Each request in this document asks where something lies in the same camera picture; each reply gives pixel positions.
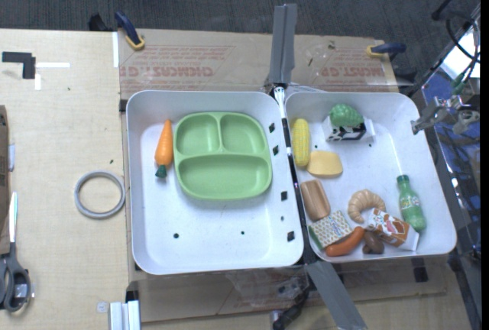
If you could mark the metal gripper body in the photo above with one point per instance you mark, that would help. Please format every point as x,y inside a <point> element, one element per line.
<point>464,102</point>

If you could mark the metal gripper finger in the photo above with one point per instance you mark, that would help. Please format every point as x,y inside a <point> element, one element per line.
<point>467,121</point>
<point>428,116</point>

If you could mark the white plastic tray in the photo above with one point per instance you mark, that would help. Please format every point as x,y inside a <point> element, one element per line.
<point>214,237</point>
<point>378,168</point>

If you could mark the green grapes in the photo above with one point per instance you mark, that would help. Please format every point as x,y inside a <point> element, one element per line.
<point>345,116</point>

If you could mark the green bottle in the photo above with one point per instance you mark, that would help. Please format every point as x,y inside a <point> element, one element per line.
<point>412,208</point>

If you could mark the tan croissant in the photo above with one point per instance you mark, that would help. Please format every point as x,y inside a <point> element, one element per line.
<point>361,202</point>

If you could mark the yellow cheese wedge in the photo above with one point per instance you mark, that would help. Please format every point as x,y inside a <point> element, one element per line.
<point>324,164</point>

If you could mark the orange and white carton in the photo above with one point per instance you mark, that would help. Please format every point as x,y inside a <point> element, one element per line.
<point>393,229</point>

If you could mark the yellow corn cob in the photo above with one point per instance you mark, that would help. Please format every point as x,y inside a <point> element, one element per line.
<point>301,143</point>

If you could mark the brown mushroom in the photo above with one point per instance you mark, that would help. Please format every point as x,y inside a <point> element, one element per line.
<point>372,243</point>

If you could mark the brown hot dog bun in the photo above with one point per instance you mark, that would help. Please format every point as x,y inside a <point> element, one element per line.
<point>315,200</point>

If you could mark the thin black and white rod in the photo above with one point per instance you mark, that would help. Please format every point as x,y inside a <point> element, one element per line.
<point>295,175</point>

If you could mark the green and white packet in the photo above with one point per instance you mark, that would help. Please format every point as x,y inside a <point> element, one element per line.
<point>330,230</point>

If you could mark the orange sausage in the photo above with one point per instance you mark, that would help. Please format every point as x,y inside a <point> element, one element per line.
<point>345,244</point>

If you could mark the brown cardboard board red print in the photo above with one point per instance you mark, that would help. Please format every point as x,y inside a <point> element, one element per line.
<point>237,61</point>

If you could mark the green divided plate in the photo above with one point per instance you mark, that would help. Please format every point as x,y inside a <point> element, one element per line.
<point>223,173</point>

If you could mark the black block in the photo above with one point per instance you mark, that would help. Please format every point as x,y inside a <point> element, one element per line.
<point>285,317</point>

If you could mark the orange carrot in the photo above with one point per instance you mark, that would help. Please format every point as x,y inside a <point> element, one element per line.
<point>164,147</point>

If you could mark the grey tape roll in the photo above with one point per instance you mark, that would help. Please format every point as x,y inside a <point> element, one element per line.
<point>77,194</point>

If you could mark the grey scissors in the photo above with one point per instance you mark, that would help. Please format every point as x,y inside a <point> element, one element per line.
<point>13,233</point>

